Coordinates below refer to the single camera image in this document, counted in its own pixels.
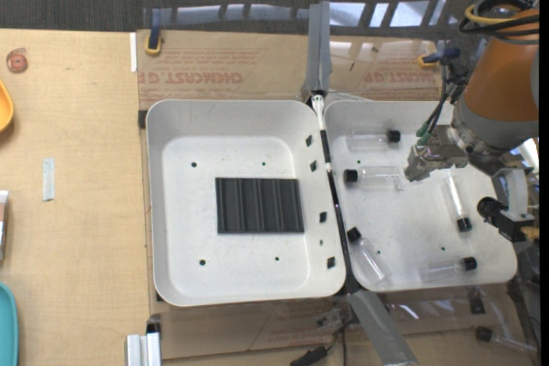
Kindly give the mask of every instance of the clear bottle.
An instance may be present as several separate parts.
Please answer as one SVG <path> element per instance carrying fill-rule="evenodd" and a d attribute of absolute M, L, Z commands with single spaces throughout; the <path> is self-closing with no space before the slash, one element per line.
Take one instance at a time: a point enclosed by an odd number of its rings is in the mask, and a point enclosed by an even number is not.
<path fill-rule="evenodd" d="M 476 327 L 474 330 L 474 335 L 477 340 L 493 343 L 494 345 L 512 349 L 513 351 L 518 351 L 525 354 L 535 354 L 538 351 L 538 347 L 536 345 L 519 342 L 518 340 L 513 340 L 508 337 L 495 334 L 490 328 L 487 327 Z"/>
<path fill-rule="evenodd" d="M 352 252 L 357 256 L 358 271 L 366 279 L 377 285 L 393 274 L 382 256 L 376 253 L 370 240 L 362 237 L 356 227 L 347 232 L 347 238 Z"/>
<path fill-rule="evenodd" d="M 450 258 L 446 260 L 428 261 L 421 264 L 419 276 L 424 282 L 455 278 L 466 272 L 476 270 L 477 260 L 472 256 L 467 258 Z"/>
<path fill-rule="evenodd" d="M 457 225 L 459 232 L 470 231 L 473 227 L 468 216 L 468 211 L 463 202 L 463 195 L 460 191 L 461 182 L 457 177 L 450 176 L 443 181 L 443 195 L 448 213 L 453 222 Z"/>
<path fill-rule="evenodd" d="M 398 166 L 360 166 L 356 170 L 343 171 L 343 180 L 347 184 L 358 184 L 361 188 L 394 186 L 402 189 L 401 173 Z"/>
<path fill-rule="evenodd" d="M 400 141 L 401 132 L 395 129 L 387 130 L 384 133 L 354 129 L 346 137 L 347 147 L 353 152 L 368 151 L 372 148 L 385 147 L 390 143 Z"/>

